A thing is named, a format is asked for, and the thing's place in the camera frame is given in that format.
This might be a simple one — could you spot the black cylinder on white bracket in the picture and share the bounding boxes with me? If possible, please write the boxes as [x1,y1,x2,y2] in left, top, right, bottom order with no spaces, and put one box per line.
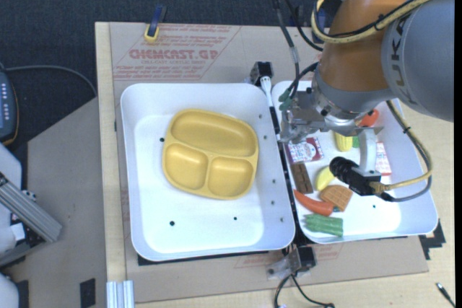
[328,126,384,196]

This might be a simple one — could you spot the brown cardboard board red print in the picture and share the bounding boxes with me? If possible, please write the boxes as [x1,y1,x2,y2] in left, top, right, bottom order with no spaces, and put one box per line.
[108,22,430,304]

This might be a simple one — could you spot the red and white carton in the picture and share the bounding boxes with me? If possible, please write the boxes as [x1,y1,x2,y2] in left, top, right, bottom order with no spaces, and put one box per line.
[287,136,325,165]

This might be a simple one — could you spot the brown chocolate bar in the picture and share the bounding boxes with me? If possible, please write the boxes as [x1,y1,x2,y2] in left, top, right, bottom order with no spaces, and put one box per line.
[290,162,314,195]

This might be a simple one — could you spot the yellow banana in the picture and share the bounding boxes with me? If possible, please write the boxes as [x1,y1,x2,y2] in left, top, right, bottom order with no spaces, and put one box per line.
[315,165,339,191]

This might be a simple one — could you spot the yellow divided plate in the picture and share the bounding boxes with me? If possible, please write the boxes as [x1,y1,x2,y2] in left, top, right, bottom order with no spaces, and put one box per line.
[161,107,260,201]

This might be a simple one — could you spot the orange waffle biscuit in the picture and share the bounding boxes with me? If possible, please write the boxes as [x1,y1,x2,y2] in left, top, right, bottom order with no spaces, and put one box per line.
[319,184,354,213]

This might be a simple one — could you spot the white plastic tray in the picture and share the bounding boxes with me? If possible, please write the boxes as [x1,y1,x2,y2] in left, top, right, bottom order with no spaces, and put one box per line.
[270,80,440,245]
[120,82,297,262]

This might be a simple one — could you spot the orange carrot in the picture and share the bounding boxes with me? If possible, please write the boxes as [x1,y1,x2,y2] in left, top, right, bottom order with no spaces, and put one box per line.
[292,189,340,217]

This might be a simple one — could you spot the pink and white packet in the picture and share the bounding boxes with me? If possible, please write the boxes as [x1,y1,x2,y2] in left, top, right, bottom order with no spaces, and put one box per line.
[375,142,393,177]

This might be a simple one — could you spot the black block with thin wires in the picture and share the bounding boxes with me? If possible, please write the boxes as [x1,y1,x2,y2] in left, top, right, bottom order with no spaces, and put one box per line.
[250,60,274,84]
[266,245,318,281]

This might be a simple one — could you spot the green beans bundle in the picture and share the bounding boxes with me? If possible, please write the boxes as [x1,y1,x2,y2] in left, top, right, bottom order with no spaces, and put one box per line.
[302,214,344,237]

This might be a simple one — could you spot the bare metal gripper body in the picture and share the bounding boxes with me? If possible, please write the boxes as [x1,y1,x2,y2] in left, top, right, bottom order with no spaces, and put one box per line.
[279,89,362,144]

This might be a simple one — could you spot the yellow corn cob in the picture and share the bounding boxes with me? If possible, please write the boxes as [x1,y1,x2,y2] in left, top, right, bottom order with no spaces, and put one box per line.
[334,131,353,152]

